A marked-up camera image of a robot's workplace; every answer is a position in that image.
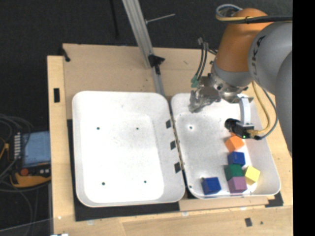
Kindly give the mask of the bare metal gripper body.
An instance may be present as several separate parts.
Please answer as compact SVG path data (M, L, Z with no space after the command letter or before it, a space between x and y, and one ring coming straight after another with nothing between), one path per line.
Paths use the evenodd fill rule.
M219 102L222 99L229 103L236 103L239 94L247 90L247 86L233 86L222 80L215 73L202 76L196 90L197 103Z

